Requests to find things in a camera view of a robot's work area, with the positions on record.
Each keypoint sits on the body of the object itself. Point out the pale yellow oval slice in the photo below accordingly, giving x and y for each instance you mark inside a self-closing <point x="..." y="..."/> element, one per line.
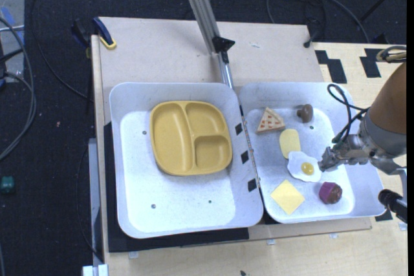
<point x="289" y="142"/>

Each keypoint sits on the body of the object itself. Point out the yellow divided plate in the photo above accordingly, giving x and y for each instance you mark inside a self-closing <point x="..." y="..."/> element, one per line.
<point x="191" y="139"/>

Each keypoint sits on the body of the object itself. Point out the brown toy mushroom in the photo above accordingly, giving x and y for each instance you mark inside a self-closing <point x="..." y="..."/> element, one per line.
<point x="306" y="113"/>

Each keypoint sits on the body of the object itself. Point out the toy pizza slice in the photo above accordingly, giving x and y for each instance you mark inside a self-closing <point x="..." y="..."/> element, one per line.
<point x="269" y="123"/>

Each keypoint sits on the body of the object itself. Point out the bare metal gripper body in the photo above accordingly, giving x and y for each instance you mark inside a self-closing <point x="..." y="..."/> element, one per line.
<point x="353" y="149"/>

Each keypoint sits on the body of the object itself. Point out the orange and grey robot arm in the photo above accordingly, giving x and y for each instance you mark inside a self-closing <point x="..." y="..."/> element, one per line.
<point x="388" y="113"/>

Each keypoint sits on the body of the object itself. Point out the white plastic tray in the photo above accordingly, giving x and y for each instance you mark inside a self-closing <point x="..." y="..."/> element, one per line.
<point x="181" y="200"/>
<point x="323" y="135"/>

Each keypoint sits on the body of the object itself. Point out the black cylinder on white bracket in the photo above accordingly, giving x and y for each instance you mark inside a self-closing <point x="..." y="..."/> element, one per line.
<point x="392" y="200"/>

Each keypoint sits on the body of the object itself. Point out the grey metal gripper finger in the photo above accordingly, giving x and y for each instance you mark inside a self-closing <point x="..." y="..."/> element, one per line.
<point x="327" y="153"/>
<point x="326" y="166"/>

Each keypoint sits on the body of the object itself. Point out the pale wood board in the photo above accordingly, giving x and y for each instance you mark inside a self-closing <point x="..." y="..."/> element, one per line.
<point x="181" y="55"/>

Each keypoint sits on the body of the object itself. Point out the thin black and white rod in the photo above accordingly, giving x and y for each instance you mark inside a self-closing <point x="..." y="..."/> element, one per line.
<point x="250" y="152"/>

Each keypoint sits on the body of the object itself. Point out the yellow toy cheese slice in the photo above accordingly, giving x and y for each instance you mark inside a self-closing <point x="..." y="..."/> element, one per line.
<point x="287" y="197"/>

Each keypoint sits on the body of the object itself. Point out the toy fried egg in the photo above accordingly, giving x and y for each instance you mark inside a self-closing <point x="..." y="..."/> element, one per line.
<point x="302" y="168"/>

